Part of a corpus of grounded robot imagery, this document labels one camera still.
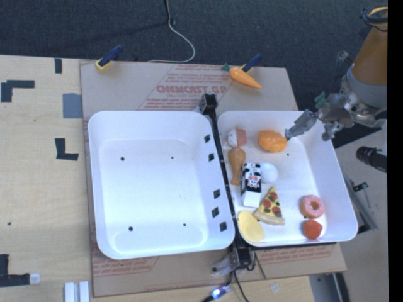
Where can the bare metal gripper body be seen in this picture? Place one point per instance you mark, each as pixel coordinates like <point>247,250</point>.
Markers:
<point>338,113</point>

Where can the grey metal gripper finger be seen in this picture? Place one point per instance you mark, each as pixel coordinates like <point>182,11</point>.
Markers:
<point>331,131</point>
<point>300,125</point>

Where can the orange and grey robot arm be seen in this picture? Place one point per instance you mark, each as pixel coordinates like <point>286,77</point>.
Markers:
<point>371,58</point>

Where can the orange bread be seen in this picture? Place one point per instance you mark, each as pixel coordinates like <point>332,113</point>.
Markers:
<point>272,141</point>

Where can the white plastic tray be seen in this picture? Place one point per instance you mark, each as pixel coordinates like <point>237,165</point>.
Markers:
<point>151,184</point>
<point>302,175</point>

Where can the white egg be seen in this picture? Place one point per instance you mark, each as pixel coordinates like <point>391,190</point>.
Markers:
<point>270,172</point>

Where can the white and pink cupcake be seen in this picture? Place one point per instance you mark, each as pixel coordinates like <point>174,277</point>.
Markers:
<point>236,137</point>

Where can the orange carrot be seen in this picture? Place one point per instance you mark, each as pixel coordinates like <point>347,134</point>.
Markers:
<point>244,78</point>

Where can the brown chicken drumstick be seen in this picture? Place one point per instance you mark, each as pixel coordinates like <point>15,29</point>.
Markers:
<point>236,162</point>

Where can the white cow print milk carton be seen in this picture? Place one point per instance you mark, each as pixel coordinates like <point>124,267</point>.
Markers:
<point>251,187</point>

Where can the pink doughnut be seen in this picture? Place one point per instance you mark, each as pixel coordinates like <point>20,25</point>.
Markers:
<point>307,212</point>

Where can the pizza slice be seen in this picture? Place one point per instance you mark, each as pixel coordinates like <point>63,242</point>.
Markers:
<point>270,208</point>

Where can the thin black rod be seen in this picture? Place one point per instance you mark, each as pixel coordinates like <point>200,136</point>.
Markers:
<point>224,171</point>

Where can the red strawberry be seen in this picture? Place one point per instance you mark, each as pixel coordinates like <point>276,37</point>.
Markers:
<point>312,230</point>

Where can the yellow potato crisp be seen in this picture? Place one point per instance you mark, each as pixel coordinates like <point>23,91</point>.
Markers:
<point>250,228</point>

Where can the brown cardboard board red print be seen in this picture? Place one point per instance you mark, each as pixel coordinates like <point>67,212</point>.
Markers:
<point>132,83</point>

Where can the black cylinder on white bracket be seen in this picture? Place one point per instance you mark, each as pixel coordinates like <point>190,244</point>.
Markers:
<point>371,157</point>

